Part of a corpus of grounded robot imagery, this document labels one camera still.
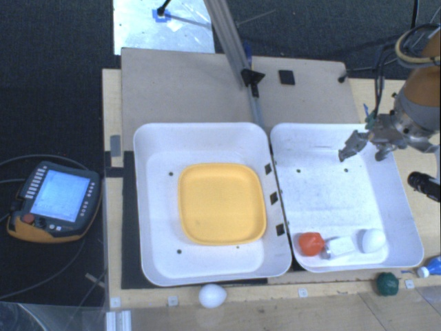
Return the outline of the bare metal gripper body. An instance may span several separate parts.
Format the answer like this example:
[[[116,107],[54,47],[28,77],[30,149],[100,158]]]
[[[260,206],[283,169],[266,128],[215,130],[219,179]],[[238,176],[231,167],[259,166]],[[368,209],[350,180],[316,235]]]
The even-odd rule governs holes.
[[[418,125],[405,112],[391,110],[388,114],[373,116],[373,112],[366,118],[368,139],[378,149],[394,151],[414,148],[418,151],[436,151],[436,145],[430,142],[435,134]]]

